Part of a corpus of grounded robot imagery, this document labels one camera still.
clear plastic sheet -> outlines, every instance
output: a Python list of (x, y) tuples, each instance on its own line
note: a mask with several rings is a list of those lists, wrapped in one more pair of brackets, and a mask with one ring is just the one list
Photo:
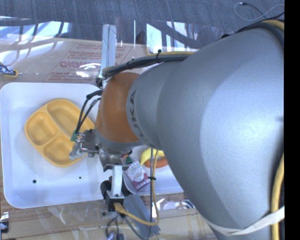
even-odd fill
[[(115, 64), (158, 50), (196, 51), (221, 38), (217, 27), (171, 21), (126, 20), (117, 18)], [(0, 17), (0, 64), (17, 70), (15, 78), (0, 73), (0, 89), (11, 82), (96, 84), (102, 60), (103, 24), (73, 24), (28, 18)], [(146, 68), (135, 69), (141, 73)], [(8, 213), (8, 231), (2, 239), (88, 240), (108, 239), (107, 224), (118, 214), (108, 212), (103, 199), (18, 209), (5, 199), (0, 168), (0, 210)], [(149, 195), (142, 196), (152, 209)], [(183, 193), (157, 195), (160, 235), (150, 239), (214, 239), (214, 234)], [(138, 239), (119, 216), (124, 239)], [(109, 233), (117, 233), (113, 221)]]

brown joint cover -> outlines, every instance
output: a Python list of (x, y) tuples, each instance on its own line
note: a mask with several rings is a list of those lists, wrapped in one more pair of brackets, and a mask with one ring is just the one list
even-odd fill
[(119, 73), (104, 88), (95, 125), (100, 135), (109, 141), (139, 141), (130, 128), (126, 112), (128, 92), (138, 76), (139, 74), (132, 72)]

yellow plate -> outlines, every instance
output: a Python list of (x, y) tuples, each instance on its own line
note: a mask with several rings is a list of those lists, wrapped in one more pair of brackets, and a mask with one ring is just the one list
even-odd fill
[[(51, 164), (59, 167), (71, 166), (80, 160), (72, 161), (69, 158), (75, 144), (70, 139), (77, 128), (80, 111), (80, 108), (67, 99), (53, 99), (27, 119), (24, 125), (25, 136)], [(87, 117), (80, 131), (94, 128), (95, 124)]]

